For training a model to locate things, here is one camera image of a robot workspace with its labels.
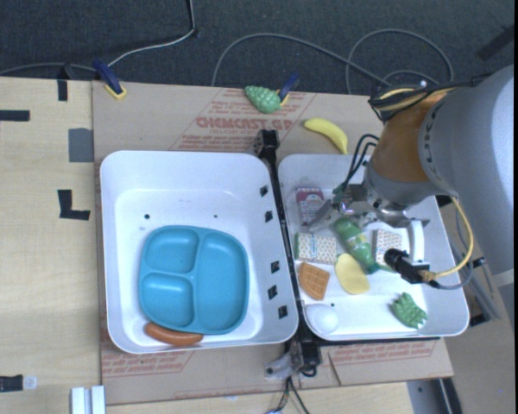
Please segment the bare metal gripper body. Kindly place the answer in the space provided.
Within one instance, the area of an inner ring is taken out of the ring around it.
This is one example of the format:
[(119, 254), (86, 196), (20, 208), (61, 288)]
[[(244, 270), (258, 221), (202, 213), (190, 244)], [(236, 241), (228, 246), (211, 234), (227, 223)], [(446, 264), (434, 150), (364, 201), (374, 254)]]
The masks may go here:
[(339, 185), (336, 208), (355, 220), (364, 212), (374, 212), (378, 222), (393, 228), (405, 228), (411, 222), (407, 211), (430, 196), (428, 182), (363, 181), (361, 184)]

